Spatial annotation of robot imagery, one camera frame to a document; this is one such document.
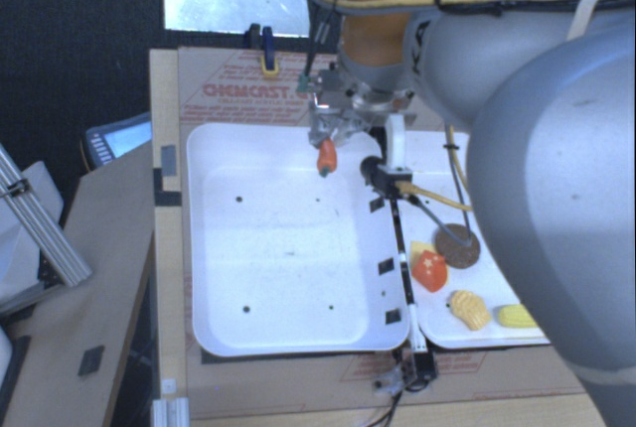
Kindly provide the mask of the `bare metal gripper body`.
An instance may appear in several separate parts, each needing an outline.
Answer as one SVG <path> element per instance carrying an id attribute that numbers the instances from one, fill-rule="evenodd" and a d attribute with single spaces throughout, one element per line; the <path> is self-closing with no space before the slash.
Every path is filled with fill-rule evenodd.
<path id="1" fill-rule="evenodd" d="M 359 122 L 362 127 L 384 126 L 391 115 L 405 113 L 414 98 L 401 66 L 335 66 L 312 76 L 308 87 L 317 114 Z"/>

